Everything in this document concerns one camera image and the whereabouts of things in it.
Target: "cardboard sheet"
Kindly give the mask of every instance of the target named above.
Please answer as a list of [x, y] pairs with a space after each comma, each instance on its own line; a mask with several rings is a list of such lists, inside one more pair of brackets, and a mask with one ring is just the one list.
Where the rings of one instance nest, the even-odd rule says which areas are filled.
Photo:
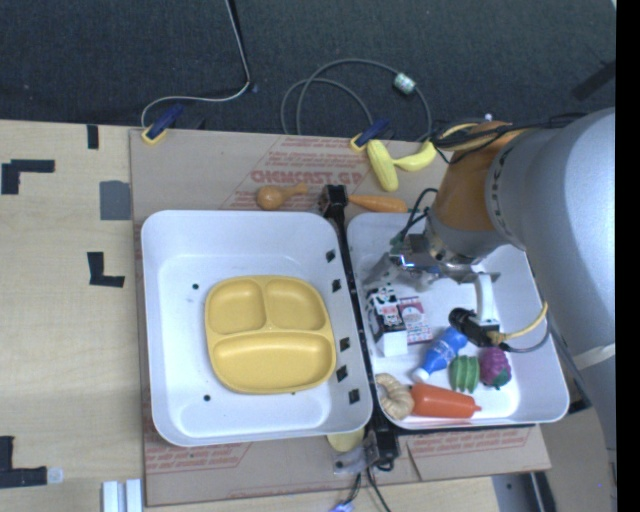
[[[255, 194], [267, 184], [308, 184], [309, 194], [291, 198], [282, 210], [313, 210], [326, 184], [344, 184], [348, 194], [384, 195], [366, 154], [345, 139], [172, 130], [149, 146], [140, 133], [130, 131], [130, 167], [147, 506], [349, 488], [352, 476], [334, 474], [334, 452], [324, 437], [181, 448], [158, 435], [149, 401], [140, 229], [160, 210], [259, 209]], [[394, 158], [418, 148], [388, 143]], [[398, 171], [394, 195], [412, 206], [424, 188], [439, 185], [444, 171], [441, 159], [422, 171]], [[349, 205], [347, 220], [364, 211]], [[550, 467], [538, 426], [406, 435], [400, 443], [393, 471], [377, 475], [381, 485]]]

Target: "black floor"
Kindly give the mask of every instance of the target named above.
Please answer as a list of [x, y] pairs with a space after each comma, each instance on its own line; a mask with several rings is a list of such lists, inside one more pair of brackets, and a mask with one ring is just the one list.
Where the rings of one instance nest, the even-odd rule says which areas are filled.
[[[511, 121], [615, 105], [611, 0], [235, 0], [252, 85], [228, 103], [187, 102], [179, 127], [282, 133], [287, 90], [330, 62], [402, 71], [435, 120]], [[224, 0], [0, 0], [0, 118], [138, 125], [167, 95], [225, 96], [244, 73]], [[353, 90], [396, 138], [423, 134], [416, 94], [371, 65], [322, 78]], [[298, 88], [285, 105], [291, 132]], [[157, 117], [164, 103], [149, 112]], [[303, 134], [353, 136], [368, 122], [344, 91], [309, 87]]]

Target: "orange carrot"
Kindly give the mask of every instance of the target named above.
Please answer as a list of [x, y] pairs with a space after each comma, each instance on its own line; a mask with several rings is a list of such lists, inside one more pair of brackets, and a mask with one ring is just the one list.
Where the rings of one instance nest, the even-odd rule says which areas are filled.
[[350, 195], [349, 201], [373, 212], [407, 213], [407, 203], [398, 197]]

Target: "table surface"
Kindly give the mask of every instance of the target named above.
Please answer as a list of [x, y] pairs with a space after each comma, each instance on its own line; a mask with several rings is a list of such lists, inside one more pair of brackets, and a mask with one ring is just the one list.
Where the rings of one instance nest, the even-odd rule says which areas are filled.
[[[127, 127], [0, 121], [0, 161], [53, 159], [0, 196], [0, 435], [13, 466], [59, 467], [64, 481], [3, 489], [1, 511], [99, 510], [104, 481], [143, 478], [141, 391], [130, 220], [100, 220], [98, 184], [129, 182]], [[89, 286], [87, 253], [104, 252], [122, 288]], [[382, 488], [394, 511], [499, 510], [490, 477]], [[252, 498], [167, 511], [327, 511], [344, 491]], [[369, 488], [357, 510], [381, 510]]]

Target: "yellow plate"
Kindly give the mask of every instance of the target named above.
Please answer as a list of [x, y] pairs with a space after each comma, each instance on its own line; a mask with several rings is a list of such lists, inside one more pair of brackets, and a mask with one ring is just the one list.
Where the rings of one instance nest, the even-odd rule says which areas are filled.
[[307, 282], [247, 276], [215, 285], [205, 304], [209, 359], [240, 393], [289, 393], [333, 373], [336, 350], [322, 297]]

